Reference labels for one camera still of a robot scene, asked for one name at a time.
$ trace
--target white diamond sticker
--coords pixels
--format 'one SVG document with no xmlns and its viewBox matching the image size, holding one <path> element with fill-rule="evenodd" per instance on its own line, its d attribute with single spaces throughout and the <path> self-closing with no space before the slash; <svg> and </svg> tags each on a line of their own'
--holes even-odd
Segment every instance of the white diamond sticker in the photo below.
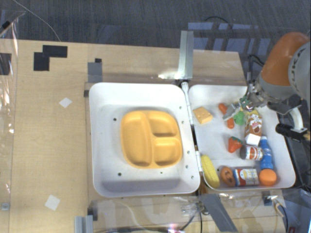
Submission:
<svg viewBox="0 0 311 233">
<path fill-rule="evenodd" d="M 60 199 L 58 199 L 57 197 L 54 197 L 53 195 L 50 195 L 48 200 L 45 203 L 45 206 L 55 211 L 56 208 L 58 207 L 59 202 L 60 202 Z"/>
<path fill-rule="evenodd" d="M 72 101 L 69 98 L 64 98 L 63 100 L 59 102 L 59 104 L 63 106 L 64 108 L 67 108 L 71 103 Z"/>
</svg>

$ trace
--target yellow sponge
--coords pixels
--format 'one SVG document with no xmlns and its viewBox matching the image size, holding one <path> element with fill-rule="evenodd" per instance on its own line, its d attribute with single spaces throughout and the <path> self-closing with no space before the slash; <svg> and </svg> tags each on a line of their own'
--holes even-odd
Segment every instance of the yellow sponge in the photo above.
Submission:
<svg viewBox="0 0 311 233">
<path fill-rule="evenodd" d="M 203 155 L 201 157 L 201 162 L 202 162 L 202 169 L 204 172 L 204 177 L 207 183 L 209 184 L 209 186 L 213 188 L 217 188 L 218 186 L 220 186 L 218 175 L 216 173 L 216 170 L 210 158 L 207 155 Z"/>
<path fill-rule="evenodd" d="M 209 122 L 213 119 L 212 114 L 203 107 L 199 107 L 193 110 L 193 113 L 195 114 L 195 117 L 198 119 L 200 124 Z"/>
</svg>

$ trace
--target blue bottle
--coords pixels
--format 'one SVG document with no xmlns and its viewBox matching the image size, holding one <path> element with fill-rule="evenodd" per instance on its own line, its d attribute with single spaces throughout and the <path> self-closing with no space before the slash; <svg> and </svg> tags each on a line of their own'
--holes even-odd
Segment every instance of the blue bottle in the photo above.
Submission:
<svg viewBox="0 0 311 233">
<path fill-rule="evenodd" d="M 261 137 L 260 146 L 263 150 L 263 158 L 260 161 L 260 169 L 261 170 L 263 170 L 265 168 L 273 169 L 272 153 L 271 153 L 271 149 L 268 145 L 268 141 L 267 141 L 266 136 Z"/>
</svg>

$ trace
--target wooden surface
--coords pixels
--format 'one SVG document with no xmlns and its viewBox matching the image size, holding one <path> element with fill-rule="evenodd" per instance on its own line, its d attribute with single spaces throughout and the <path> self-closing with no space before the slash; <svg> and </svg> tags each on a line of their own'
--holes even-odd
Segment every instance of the wooden surface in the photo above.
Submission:
<svg viewBox="0 0 311 233">
<path fill-rule="evenodd" d="M 68 46 L 68 57 L 50 58 L 50 71 L 34 71 L 34 52 L 42 52 L 43 45 Z M 74 232 L 74 217 L 87 214 L 89 196 L 83 95 L 87 63 L 94 62 L 95 58 L 103 60 L 104 80 L 109 75 L 111 80 L 126 81 L 137 76 L 141 80 L 150 80 L 150 77 L 158 80 L 159 75 L 171 75 L 177 70 L 179 50 L 18 41 L 10 233 L 71 233 Z M 211 83 L 226 80 L 226 83 L 245 84 L 239 61 L 237 53 L 195 52 L 194 75 Z M 64 98 L 72 101 L 67 108 L 59 104 Z M 60 199 L 55 211 L 45 206 L 49 195 Z M 165 212 L 165 207 L 161 209 L 159 205 L 158 208 Z M 256 211 L 263 212 L 260 220 L 242 216 L 233 221 L 239 231 L 244 231 L 245 227 L 251 229 L 256 224 L 258 232 L 262 231 L 261 228 L 283 230 L 284 225 L 276 213 L 271 210 L 265 213 L 265 209 L 259 201 Z M 232 215 L 237 211 L 235 208 L 230 210 Z M 203 232 L 207 229 L 218 232 L 211 218 L 204 220 Z M 266 223 L 258 226 L 260 221 Z M 198 222 L 190 224 L 187 232 L 197 232 L 199 227 Z"/>
</svg>

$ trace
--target toy donut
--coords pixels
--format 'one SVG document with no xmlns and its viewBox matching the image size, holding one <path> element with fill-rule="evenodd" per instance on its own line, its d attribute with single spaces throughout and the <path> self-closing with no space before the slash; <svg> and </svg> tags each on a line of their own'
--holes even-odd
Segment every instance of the toy donut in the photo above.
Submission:
<svg viewBox="0 0 311 233">
<path fill-rule="evenodd" d="M 228 186 L 235 186 L 235 179 L 233 176 L 233 172 L 230 168 L 227 166 L 223 167 L 223 169 L 220 172 L 220 176 L 222 177 L 223 182 Z"/>
</svg>

